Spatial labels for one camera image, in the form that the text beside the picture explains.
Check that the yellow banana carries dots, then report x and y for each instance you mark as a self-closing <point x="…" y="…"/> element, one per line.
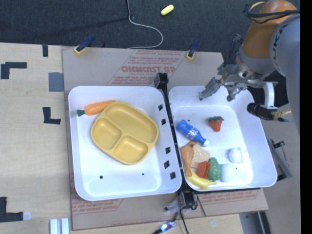
<point x="198" y="180"/>

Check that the green broccoli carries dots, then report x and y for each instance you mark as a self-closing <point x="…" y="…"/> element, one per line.
<point x="214" y="169"/>

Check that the black cylinder on white bracket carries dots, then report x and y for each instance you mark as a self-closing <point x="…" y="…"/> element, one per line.
<point x="264" y="106"/>

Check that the yellow divided plate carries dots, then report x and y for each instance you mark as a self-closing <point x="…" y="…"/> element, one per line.
<point x="124" y="132"/>

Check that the blue bottle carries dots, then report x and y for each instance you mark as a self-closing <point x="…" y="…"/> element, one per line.
<point x="191" y="131"/>

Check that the white plastic tray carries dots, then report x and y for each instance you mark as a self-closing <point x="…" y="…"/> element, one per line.
<point x="246" y="135"/>
<point x="122" y="179"/>

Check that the white egg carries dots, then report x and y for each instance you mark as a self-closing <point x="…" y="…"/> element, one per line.
<point x="228" y="172"/>

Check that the red pizza slice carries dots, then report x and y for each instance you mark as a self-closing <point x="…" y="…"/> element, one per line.
<point x="202" y="169"/>

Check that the yellow oval toy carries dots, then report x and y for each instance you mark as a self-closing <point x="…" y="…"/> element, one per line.
<point x="167" y="9"/>

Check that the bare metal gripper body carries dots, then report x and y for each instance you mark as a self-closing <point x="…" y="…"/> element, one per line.
<point x="240" y="75"/>

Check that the orange carrot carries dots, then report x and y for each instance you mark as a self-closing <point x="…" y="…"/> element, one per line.
<point x="97" y="108"/>

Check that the white crumpled ball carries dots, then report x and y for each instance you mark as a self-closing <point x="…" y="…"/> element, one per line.
<point x="234" y="155"/>

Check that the red strawberry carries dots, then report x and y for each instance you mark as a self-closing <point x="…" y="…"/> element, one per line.
<point x="216" y="123"/>

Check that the tan bread slice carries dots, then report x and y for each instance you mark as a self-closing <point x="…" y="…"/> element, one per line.
<point x="200" y="156"/>

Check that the orange chicken drumstick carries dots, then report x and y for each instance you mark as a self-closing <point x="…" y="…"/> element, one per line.
<point x="187" y="156"/>

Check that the thin black rod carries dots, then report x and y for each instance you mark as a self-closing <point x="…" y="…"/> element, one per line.
<point x="173" y="133"/>

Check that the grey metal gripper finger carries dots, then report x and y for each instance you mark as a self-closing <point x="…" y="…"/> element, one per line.
<point x="208" y="89"/>
<point x="233" y="91"/>

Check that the brown cardboard board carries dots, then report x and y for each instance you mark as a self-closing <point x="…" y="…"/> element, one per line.
<point x="102" y="67"/>

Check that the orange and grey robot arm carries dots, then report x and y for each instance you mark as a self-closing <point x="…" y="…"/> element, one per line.
<point x="268" y="38"/>

